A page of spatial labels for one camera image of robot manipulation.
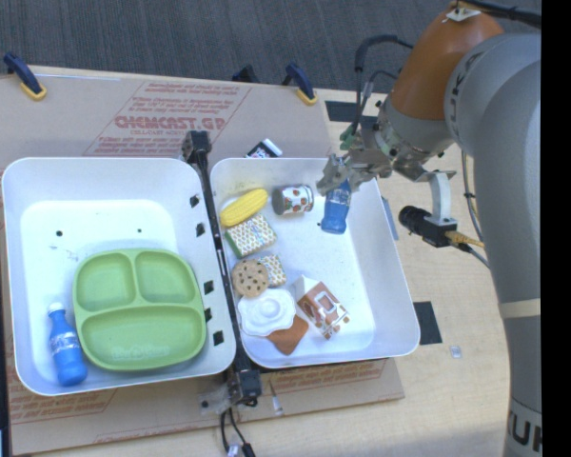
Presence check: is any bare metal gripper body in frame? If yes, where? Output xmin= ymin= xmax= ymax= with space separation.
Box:
xmin=344 ymin=113 xmax=435 ymax=179

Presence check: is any small can with red print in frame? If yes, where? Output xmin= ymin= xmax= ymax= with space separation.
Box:
xmin=270 ymin=184 xmax=315 ymax=217

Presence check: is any black and white carton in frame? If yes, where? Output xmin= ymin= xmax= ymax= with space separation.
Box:
xmin=244 ymin=137 xmax=285 ymax=160

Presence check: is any white plastic tray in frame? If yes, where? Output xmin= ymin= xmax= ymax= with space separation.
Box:
xmin=0 ymin=156 xmax=238 ymax=397
xmin=208 ymin=156 xmax=422 ymax=370

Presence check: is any yellow corn cob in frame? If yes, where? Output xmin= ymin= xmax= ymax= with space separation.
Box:
xmin=218 ymin=187 xmax=270 ymax=229

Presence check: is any small yellow patterned packet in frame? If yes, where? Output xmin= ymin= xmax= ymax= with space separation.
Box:
xmin=259 ymin=253 xmax=288 ymax=288

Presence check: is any brown chocolate chip biscuit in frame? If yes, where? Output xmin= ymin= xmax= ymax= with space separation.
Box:
xmin=230 ymin=258 xmax=270 ymax=299

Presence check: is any brown and white carton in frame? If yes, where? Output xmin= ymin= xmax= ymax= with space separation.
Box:
xmin=290 ymin=274 xmax=352 ymax=342

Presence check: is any thin black rod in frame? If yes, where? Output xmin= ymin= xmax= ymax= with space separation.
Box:
xmin=195 ymin=152 xmax=246 ymax=375

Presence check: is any white fried egg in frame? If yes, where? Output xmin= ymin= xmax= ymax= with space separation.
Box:
xmin=236 ymin=288 xmax=298 ymax=338

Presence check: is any brown toast slice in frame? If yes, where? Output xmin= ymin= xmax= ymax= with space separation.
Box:
xmin=266 ymin=314 xmax=311 ymax=357

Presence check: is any green divided plate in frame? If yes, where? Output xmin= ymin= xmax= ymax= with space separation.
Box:
xmin=71 ymin=247 xmax=208 ymax=372

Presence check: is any brown cardboard board red print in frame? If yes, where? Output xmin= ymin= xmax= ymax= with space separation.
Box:
xmin=0 ymin=64 xmax=406 ymax=456

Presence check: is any blue bottle white cap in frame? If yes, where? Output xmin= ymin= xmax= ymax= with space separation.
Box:
xmin=46 ymin=301 xmax=89 ymax=388

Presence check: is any black cylinder on white bracket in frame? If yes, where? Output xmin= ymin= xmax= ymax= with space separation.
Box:
xmin=398 ymin=169 xmax=459 ymax=249

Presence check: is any black block with thin wires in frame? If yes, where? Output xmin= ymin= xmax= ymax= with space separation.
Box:
xmin=225 ymin=367 xmax=264 ymax=407
xmin=181 ymin=129 xmax=214 ymax=162

